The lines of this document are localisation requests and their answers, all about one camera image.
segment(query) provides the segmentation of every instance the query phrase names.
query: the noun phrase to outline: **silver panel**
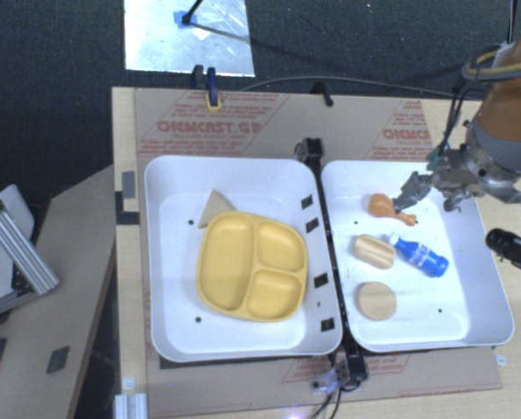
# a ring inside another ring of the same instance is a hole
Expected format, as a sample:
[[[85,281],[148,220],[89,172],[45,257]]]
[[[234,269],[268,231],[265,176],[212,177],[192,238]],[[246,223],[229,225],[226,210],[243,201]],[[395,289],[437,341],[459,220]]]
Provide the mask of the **silver panel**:
[[[182,27],[175,14],[194,2],[124,0],[126,68],[192,72],[204,65],[214,66],[217,74],[254,77],[244,0],[204,0],[195,24]]]

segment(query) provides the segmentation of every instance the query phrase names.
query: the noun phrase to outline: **yellow bowl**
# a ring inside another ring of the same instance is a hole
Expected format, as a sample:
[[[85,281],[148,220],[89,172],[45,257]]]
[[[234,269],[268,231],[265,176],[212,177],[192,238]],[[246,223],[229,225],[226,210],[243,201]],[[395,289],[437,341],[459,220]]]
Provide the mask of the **yellow bowl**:
[[[303,302],[305,241],[267,217],[228,211],[204,233],[196,286],[211,308],[243,319],[280,321]]]

